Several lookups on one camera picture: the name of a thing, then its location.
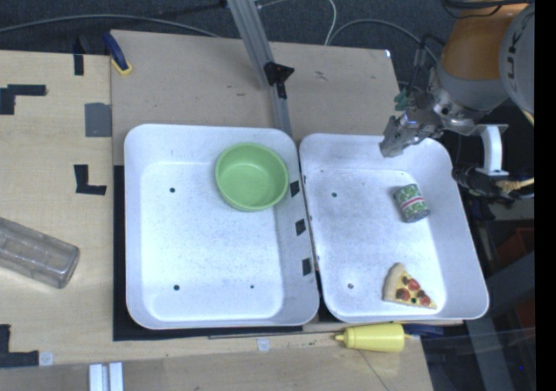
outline yellow bottle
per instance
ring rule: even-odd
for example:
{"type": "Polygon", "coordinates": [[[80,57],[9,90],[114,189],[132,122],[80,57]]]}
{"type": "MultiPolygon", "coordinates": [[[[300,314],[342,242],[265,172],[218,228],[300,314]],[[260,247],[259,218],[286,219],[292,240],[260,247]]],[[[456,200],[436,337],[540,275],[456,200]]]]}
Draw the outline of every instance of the yellow bottle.
{"type": "Polygon", "coordinates": [[[399,323],[380,323],[346,328],[335,339],[343,341],[346,348],[399,353],[404,348],[406,334],[399,323]]]}

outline black tape marking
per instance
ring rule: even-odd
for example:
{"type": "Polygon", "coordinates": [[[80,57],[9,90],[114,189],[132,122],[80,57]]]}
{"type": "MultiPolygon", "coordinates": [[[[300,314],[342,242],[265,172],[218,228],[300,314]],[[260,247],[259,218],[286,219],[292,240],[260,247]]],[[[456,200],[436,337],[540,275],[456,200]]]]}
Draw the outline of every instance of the black tape marking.
{"type": "Polygon", "coordinates": [[[292,198],[299,193],[299,181],[293,181],[289,184],[289,191],[292,194],[292,198]]]}
{"type": "Polygon", "coordinates": [[[77,188],[76,193],[84,193],[87,195],[105,195],[106,186],[89,186],[89,166],[85,164],[76,164],[73,166],[76,172],[77,188]]]}
{"type": "Polygon", "coordinates": [[[310,258],[306,258],[301,263],[303,265],[303,276],[309,275],[311,272],[313,272],[313,265],[311,264],[310,258]]]}
{"type": "Polygon", "coordinates": [[[305,232],[306,230],[306,226],[305,226],[305,220],[299,220],[296,224],[295,224],[295,232],[297,233],[297,235],[301,235],[303,232],[305,232]]]}
{"type": "Polygon", "coordinates": [[[75,76],[83,76],[85,74],[85,62],[81,54],[73,55],[73,74],[75,76]]]}
{"type": "Polygon", "coordinates": [[[35,367],[37,365],[38,351],[10,352],[10,325],[0,325],[0,368],[35,367]]]}
{"type": "Polygon", "coordinates": [[[46,85],[8,84],[0,89],[0,115],[14,115],[16,96],[46,96],[46,85]]]}

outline toy pizza slice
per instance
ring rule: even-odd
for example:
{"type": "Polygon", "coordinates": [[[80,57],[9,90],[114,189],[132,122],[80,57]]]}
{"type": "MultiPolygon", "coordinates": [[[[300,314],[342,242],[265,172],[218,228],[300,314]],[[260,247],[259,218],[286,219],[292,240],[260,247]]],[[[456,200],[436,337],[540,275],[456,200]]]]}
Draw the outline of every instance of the toy pizza slice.
{"type": "Polygon", "coordinates": [[[382,292],[382,299],[385,302],[405,304],[416,308],[436,309],[436,303],[400,262],[394,264],[388,271],[382,292]]]}

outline soda can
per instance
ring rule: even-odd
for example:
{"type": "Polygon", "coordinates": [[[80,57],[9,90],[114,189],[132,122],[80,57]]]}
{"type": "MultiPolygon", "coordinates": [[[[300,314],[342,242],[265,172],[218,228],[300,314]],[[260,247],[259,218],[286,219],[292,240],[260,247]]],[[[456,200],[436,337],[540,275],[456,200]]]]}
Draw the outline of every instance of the soda can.
{"type": "Polygon", "coordinates": [[[431,213],[417,184],[408,184],[396,190],[394,199],[405,222],[419,221],[431,213]]]}

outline white tray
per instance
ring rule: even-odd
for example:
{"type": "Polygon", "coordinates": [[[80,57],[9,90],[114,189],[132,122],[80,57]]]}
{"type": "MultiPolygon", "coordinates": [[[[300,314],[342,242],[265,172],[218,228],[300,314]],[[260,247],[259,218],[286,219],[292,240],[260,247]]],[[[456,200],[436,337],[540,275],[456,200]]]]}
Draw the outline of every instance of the white tray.
{"type": "Polygon", "coordinates": [[[128,133],[124,161],[126,298],[137,323],[294,326],[315,316],[319,295],[299,159],[288,135],[146,124],[128,133]],[[218,192],[216,159],[239,142],[266,145],[288,167],[294,185],[271,209],[240,212],[218,192]]]}
{"type": "Polygon", "coordinates": [[[315,134],[300,161],[324,301],[350,323],[460,320],[488,308],[484,277],[441,144],[427,139],[384,158],[382,136],[315,134]],[[431,214],[403,222],[393,192],[420,187],[431,214]],[[403,262],[438,308],[382,300],[388,270],[403,262]]]}

